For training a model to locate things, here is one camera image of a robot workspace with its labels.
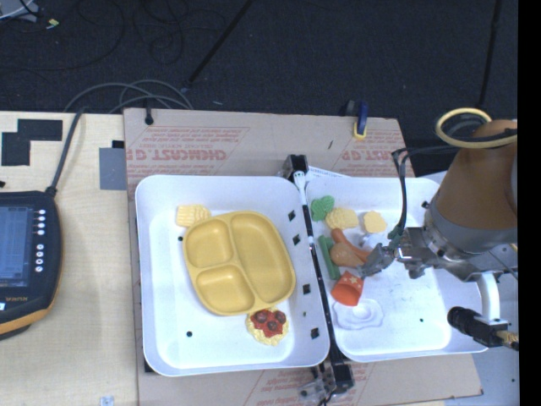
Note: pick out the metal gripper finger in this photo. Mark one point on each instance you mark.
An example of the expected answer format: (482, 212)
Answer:
(374, 265)
(382, 250)

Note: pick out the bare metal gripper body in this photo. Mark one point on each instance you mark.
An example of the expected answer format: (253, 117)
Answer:
(416, 250)

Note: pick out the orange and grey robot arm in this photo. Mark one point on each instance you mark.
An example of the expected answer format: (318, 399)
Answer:
(477, 184)

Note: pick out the yellow toy corn piece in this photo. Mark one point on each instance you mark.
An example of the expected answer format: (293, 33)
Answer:
(341, 218)
(190, 215)
(375, 222)

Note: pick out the brown toy chicken drumstick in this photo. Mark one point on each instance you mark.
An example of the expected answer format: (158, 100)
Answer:
(344, 255)

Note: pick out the orange carton with yellow stars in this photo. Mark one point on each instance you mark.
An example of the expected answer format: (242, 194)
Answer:
(347, 290)

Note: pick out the green toy beans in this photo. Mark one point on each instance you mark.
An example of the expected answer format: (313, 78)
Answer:
(329, 256)

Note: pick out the white toy fried egg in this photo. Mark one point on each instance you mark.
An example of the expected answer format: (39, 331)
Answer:
(359, 314)

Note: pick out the thin black and white rod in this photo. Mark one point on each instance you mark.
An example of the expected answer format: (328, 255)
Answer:
(318, 269)

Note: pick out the white plastic tray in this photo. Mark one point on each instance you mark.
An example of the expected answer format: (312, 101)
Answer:
(169, 345)
(414, 311)

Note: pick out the green toy broccoli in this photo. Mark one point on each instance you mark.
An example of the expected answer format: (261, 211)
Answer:
(321, 207)

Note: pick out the white paper label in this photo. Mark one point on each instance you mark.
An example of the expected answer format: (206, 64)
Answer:
(327, 172)

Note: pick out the yellow divided plate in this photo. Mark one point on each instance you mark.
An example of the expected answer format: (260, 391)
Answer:
(253, 248)

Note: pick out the toy spaghetti with meatballs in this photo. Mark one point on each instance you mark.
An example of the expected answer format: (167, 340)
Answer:
(268, 326)

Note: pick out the brown cardboard board red print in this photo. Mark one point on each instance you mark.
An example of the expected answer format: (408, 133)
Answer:
(253, 142)

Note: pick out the black cylinder on white bracket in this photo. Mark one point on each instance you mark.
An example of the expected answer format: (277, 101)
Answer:
(473, 326)

